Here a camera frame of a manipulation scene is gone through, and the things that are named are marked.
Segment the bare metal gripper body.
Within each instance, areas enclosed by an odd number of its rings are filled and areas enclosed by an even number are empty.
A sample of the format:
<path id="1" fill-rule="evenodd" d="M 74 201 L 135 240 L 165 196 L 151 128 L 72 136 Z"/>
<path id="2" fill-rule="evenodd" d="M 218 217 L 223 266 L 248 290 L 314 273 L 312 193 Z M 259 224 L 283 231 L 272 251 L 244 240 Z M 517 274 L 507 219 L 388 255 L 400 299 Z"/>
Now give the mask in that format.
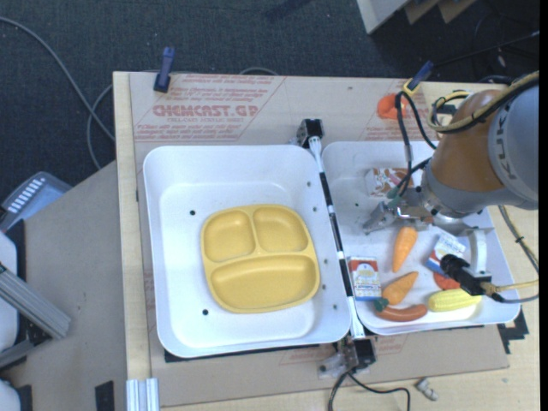
<path id="1" fill-rule="evenodd" d="M 443 230 L 465 230 L 470 226 L 459 214 L 444 205 L 428 188 L 408 188 L 396 205 L 397 218 L 415 225 L 432 225 Z"/>

